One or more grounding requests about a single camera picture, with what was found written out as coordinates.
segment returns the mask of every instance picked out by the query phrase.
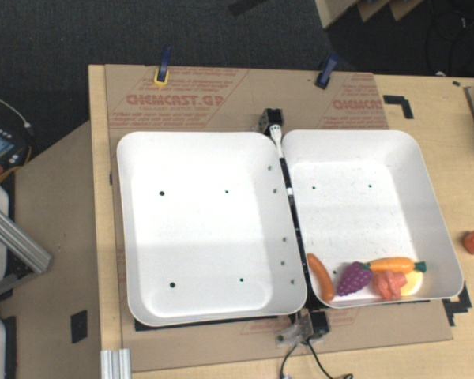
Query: wooden table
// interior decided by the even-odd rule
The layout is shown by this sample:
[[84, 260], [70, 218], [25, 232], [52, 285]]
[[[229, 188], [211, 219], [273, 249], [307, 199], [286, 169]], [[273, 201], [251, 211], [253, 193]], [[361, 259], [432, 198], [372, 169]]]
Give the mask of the wooden table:
[[[104, 66], [90, 66], [88, 78], [101, 348], [118, 350], [122, 348], [122, 333], [114, 210], [109, 185], [111, 161]], [[386, 117], [390, 129], [411, 134], [422, 149], [461, 263], [472, 308], [468, 313], [456, 315], [454, 340], [323, 354], [322, 363], [333, 376], [352, 372], [356, 378], [474, 378], [474, 255], [470, 255], [461, 245], [466, 232], [474, 229], [474, 120], [464, 93], [464, 87], [474, 87], [474, 79], [376, 75], [375, 80], [381, 95], [405, 96], [411, 104], [413, 120], [404, 118], [396, 105], [385, 105]], [[274, 378], [278, 376], [280, 363], [279, 359], [236, 362], [135, 373], [134, 378]], [[288, 372], [295, 379], [322, 377], [311, 356], [288, 360]]]

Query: gray carpet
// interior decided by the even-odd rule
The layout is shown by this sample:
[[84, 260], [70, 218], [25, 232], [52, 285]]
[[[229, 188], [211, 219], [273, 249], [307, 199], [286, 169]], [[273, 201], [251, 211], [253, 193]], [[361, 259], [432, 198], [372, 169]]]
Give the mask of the gray carpet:
[[[166, 44], [180, 66], [317, 69], [336, 51], [338, 70], [474, 76], [474, 0], [428, 0], [398, 22], [385, 8], [363, 23], [352, 8], [327, 29], [314, 0], [235, 15], [241, 1], [0, 0], [0, 97], [42, 152], [88, 119], [89, 64], [157, 64]], [[21, 127], [1, 106], [0, 120]]]

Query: metal bracket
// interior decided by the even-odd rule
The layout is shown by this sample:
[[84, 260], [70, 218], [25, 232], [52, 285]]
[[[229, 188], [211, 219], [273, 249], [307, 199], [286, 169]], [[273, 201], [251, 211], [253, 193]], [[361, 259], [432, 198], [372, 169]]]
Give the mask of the metal bracket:
[[101, 379], [132, 379], [130, 350], [103, 350], [100, 352]]
[[[21, 229], [0, 210], [0, 242], [23, 261], [33, 275], [47, 271], [51, 255], [39, 244], [29, 238]], [[0, 281], [0, 295], [12, 289], [20, 282], [31, 278], [32, 274], [18, 278], [12, 274]]]

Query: blue and yellow clamp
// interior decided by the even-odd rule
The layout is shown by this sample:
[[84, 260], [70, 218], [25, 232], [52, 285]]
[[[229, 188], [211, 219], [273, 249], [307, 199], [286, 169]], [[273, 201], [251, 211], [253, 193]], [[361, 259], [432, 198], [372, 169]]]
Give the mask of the blue and yellow clamp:
[[325, 62], [323, 63], [323, 68], [320, 74], [318, 75], [318, 78], [316, 79], [316, 84], [319, 88], [323, 88], [325, 90], [330, 81], [330, 75], [332, 74], [332, 71], [335, 69], [335, 66], [339, 62], [339, 55], [335, 52], [332, 52], [329, 54], [329, 56], [326, 58]]
[[165, 86], [165, 84], [168, 82], [168, 61], [171, 58], [171, 51], [172, 47], [164, 47], [164, 49], [161, 52], [161, 61], [160, 61], [160, 67], [156, 69], [155, 72], [155, 77], [154, 77], [154, 82], [155, 84], [159, 85], [160, 87]]

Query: white tray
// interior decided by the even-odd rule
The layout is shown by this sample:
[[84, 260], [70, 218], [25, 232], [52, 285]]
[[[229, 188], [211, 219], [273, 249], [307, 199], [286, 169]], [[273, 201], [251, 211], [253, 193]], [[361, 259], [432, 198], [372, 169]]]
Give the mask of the white tray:
[[[417, 143], [397, 131], [283, 139], [304, 250], [337, 288], [353, 261], [406, 256], [427, 272], [402, 301], [450, 298], [460, 266]], [[253, 132], [135, 132], [118, 144], [128, 302], [165, 326], [300, 310], [307, 285], [272, 141]], [[314, 293], [319, 287], [312, 276]], [[383, 301], [371, 289], [331, 307]]]
[[128, 301], [151, 326], [294, 313], [307, 286], [276, 149], [258, 133], [118, 144]]

